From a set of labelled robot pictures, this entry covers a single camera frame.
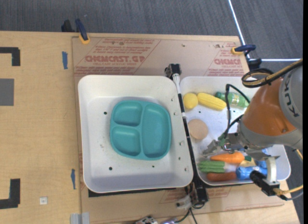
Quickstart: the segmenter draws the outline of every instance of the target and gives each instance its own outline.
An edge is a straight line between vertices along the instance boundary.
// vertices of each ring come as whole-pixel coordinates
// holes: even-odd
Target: orange carrot
[[[228,180],[235,180],[236,173],[235,172],[224,172],[224,173],[216,173],[216,172],[209,172],[206,175],[209,181],[228,181]]]
[[[241,152],[234,152],[233,154],[225,153],[211,157],[211,160],[220,160],[227,163],[240,164],[245,159],[245,156]]]

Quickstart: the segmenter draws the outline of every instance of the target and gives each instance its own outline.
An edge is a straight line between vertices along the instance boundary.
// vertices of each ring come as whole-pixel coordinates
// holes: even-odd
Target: divided teal plate
[[[110,142],[122,156],[159,160],[170,149],[170,115],[161,105],[137,100],[117,103],[111,114]]]

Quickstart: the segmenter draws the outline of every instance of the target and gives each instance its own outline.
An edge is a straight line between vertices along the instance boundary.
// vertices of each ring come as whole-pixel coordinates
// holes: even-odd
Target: tan disc
[[[192,119],[188,122],[190,135],[195,139],[204,139],[208,134],[207,125],[200,119]]]

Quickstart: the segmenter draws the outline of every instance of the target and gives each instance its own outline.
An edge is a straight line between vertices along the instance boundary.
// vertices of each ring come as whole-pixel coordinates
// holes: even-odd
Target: dark gray carpet
[[[304,0],[231,0],[251,58],[303,57]],[[0,30],[61,31],[80,18],[88,32],[239,36],[228,0],[0,0]],[[262,63],[273,71],[288,62]],[[303,182],[290,149],[289,187]],[[304,223],[303,197],[294,201]]]

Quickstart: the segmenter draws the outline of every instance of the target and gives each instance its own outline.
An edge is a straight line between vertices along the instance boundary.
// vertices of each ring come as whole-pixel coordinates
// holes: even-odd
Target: white tray
[[[176,86],[167,77],[88,75],[78,83],[83,176],[97,193],[187,186],[193,169]],[[170,150],[160,160],[124,157],[110,144],[110,118],[122,100],[150,101],[170,114]]]
[[[186,93],[194,92],[205,92],[208,94],[215,95],[216,92],[225,92],[226,84],[232,84],[248,98],[252,98],[257,88],[246,88],[243,86],[241,78],[230,78],[230,77],[186,77],[180,81],[180,89],[182,96]],[[230,92],[236,92],[236,90],[230,88]],[[245,109],[232,108],[231,107],[231,120],[237,118],[243,114]],[[208,144],[213,140],[217,140],[218,137],[227,128],[227,108],[222,111],[215,111],[202,105],[198,105],[194,109],[185,110],[187,122],[192,119],[201,119],[208,126],[208,136],[202,141],[196,141],[191,137],[193,152],[196,162],[205,160],[202,156],[202,151],[207,149]],[[229,132],[236,132],[237,125],[233,125]],[[276,159],[277,166],[277,180],[285,180],[290,176],[291,168],[290,163],[283,145],[274,145],[271,148],[267,148],[268,153],[272,156],[280,156]],[[232,185],[232,184],[247,184],[251,183],[251,180],[233,180],[224,182],[210,182],[206,178],[206,173],[198,170],[199,177],[208,185],[219,186],[219,185]]]

